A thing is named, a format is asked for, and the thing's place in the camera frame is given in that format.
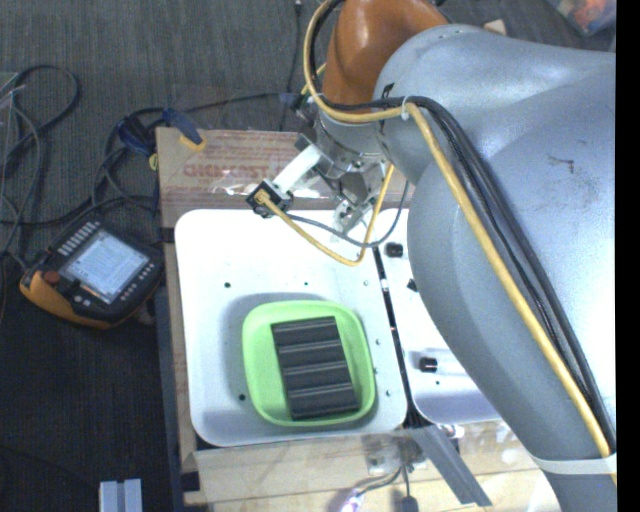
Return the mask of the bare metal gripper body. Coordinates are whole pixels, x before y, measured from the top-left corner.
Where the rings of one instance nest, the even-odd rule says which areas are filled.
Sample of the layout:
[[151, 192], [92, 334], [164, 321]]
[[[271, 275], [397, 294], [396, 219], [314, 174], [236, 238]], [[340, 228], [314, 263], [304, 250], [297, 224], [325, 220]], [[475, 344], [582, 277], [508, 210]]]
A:
[[382, 154], [338, 147], [321, 149], [319, 161], [312, 169], [336, 196], [351, 205], [363, 205], [379, 194], [386, 164]]

